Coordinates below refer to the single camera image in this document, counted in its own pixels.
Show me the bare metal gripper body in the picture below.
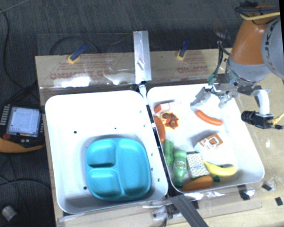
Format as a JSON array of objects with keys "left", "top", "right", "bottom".
[{"left": 209, "top": 71, "right": 258, "bottom": 99}]

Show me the small orange sausage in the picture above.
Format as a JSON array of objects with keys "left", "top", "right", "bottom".
[{"left": 195, "top": 107, "right": 224, "bottom": 129}]

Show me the red and white packet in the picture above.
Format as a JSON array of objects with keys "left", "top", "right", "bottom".
[{"left": 153, "top": 101, "right": 183, "bottom": 114}]

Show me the pizza slice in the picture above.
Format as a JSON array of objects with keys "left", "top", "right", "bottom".
[{"left": 160, "top": 111, "right": 181, "bottom": 131}]

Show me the white and orange carton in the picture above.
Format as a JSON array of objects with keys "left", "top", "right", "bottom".
[{"left": 191, "top": 132, "right": 225, "bottom": 156}]

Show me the large orange sausage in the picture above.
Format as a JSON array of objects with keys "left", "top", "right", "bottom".
[{"left": 153, "top": 114, "right": 167, "bottom": 144}]

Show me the white plastic tray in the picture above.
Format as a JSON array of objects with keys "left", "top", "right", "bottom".
[
  {"left": 43, "top": 85, "right": 171, "bottom": 216},
  {"left": 146, "top": 77, "right": 266, "bottom": 197}
]

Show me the light green vegetable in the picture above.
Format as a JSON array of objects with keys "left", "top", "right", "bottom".
[{"left": 162, "top": 139, "right": 177, "bottom": 166}]

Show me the white patterned carton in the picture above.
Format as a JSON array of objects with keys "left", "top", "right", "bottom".
[{"left": 186, "top": 151, "right": 210, "bottom": 179}]

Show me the yellow banana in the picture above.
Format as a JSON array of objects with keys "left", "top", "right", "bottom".
[{"left": 202, "top": 156, "right": 239, "bottom": 179}]

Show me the green plastic bottle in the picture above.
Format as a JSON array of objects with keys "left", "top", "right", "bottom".
[{"left": 170, "top": 149, "right": 190, "bottom": 188}]

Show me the orange carrot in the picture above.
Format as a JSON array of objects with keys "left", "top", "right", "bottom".
[{"left": 180, "top": 174, "right": 222, "bottom": 192}]

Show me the brown cardboard board red print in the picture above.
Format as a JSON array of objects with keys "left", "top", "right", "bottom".
[{"left": 34, "top": 35, "right": 268, "bottom": 227}]

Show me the blue divided plate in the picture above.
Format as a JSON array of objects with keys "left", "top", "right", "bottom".
[{"left": 82, "top": 134, "right": 154, "bottom": 205}]

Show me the grey metal can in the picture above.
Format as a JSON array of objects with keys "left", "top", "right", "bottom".
[{"left": 0, "top": 204, "right": 19, "bottom": 223}]

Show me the black cylinder on white bracket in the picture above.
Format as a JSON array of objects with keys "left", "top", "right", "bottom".
[{"left": 238, "top": 88, "right": 275, "bottom": 131}]

